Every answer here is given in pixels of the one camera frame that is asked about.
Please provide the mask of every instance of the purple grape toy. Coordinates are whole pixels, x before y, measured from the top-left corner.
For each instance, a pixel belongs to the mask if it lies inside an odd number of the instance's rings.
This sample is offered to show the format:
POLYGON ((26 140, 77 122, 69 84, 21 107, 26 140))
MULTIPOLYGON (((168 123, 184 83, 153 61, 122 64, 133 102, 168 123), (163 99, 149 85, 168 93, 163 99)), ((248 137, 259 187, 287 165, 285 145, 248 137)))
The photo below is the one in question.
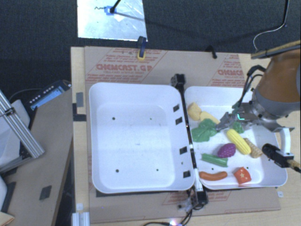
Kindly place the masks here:
POLYGON ((232 157, 235 154, 236 147, 233 143, 227 143, 223 145, 217 152, 217 156, 220 158, 232 157))

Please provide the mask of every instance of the black carpet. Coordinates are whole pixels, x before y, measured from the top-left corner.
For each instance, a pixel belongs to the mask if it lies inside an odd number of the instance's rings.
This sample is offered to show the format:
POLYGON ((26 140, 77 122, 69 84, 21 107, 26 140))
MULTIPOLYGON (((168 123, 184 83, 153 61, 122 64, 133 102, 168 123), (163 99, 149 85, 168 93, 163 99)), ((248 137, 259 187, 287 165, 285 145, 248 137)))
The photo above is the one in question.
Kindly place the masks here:
MULTIPOLYGON (((147 48, 254 52, 259 32, 281 25, 285 0, 143 0, 147 48)), ((264 34, 261 49, 300 39, 301 0, 290 0, 287 27, 264 34)), ((0 0, 0 89, 16 91, 71 79, 72 46, 135 47, 77 37, 77 0, 0 0)))

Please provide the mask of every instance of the green light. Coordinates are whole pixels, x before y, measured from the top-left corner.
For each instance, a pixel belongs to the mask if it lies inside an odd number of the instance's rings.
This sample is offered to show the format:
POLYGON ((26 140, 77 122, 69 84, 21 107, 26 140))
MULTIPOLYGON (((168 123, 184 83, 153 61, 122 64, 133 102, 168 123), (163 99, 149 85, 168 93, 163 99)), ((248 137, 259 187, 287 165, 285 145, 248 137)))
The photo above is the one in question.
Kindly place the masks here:
POLYGON ((239 117, 239 114, 237 114, 237 118, 238 118, 239 120, 242 120, 242 121, 245 120, 245 118, 240 118, 240 117, 239 117))

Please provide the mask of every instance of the empty white tray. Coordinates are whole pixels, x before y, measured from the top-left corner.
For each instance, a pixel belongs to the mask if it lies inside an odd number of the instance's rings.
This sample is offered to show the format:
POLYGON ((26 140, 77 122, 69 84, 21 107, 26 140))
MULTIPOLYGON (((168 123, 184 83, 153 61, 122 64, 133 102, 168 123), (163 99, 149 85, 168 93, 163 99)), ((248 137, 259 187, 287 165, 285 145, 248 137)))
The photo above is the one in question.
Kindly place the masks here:
POLYGON ((177 191, 193 185, 182 101, 175 88, 97 83, 89 101, 97 190, 177 191))
MULTIPOLYGON (((189 87, 185 91, 185 101, 187 105, 195 102, 203 111, 207 111, 217 119, 220 119, 225 112, 232 112, 232 105, 235 104, 241 96, 240 88, 220 88, 220 87, 189 87)), ((252 93, 245 95, 244 101, 251 99, 252 93)), ((189 118, 190 129, 197 127, 200 121, 193 121, 189 118)), ((228 176, 219 181, 208 181, 201 179, 201 183, 209 189, 237 189, 246 187, 269 187, 282 186, 286 183, 287 172, 284 168, 277 166, 272 160, 269 161, 267 156, 262 155, 260 158, 254 159, 250 155, 243 155, 238 150, 234 156, 228 159, 228 167, 220 167, 206 161, 201 160, 202 153, 217 155, 219 148, 230 143, 226 136, 226 131, 222 130, 208 142, 193 142, 195 157, 199 171, 207 173, 218 173, 226 171, 228 176), (252 181, 239 185, 233 173, 240 167, 246 168, 252 181)), ((250 139, 260 149, 266 143, 272 145, 277 144, 276 135, 263 126, 252 126, 241 134, 242 137, 250 139)))

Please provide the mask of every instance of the metal sheet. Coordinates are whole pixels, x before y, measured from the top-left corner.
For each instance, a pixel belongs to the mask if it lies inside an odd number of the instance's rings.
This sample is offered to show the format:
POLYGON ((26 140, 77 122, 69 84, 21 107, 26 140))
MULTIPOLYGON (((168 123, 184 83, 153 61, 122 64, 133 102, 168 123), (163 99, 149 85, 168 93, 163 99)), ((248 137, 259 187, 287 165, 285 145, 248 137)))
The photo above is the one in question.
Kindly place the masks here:
POLYGON ((117 0, 77 0, 78 37, 109 40, 147 38, 142 0, 121 0, 115 13, 105 11, 117 0))

